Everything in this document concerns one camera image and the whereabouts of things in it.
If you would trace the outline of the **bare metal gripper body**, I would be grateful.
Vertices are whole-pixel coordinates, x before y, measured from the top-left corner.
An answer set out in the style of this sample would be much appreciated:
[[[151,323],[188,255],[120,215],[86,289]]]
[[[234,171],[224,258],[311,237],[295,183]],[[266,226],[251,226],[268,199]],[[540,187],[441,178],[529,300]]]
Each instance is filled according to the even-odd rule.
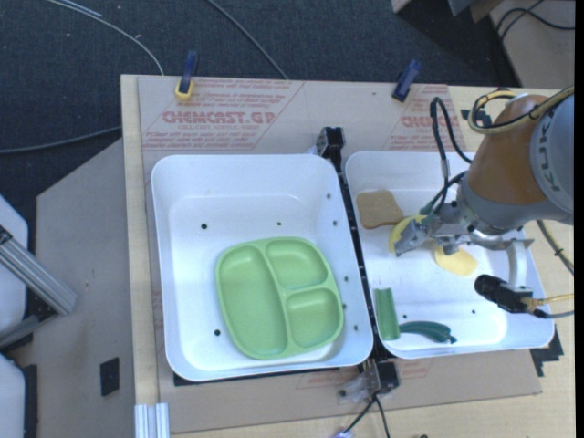
[[[430,215],[425,233],[440,244],[466,244],[485,237],[481,223],[468,203],[452,201]]]

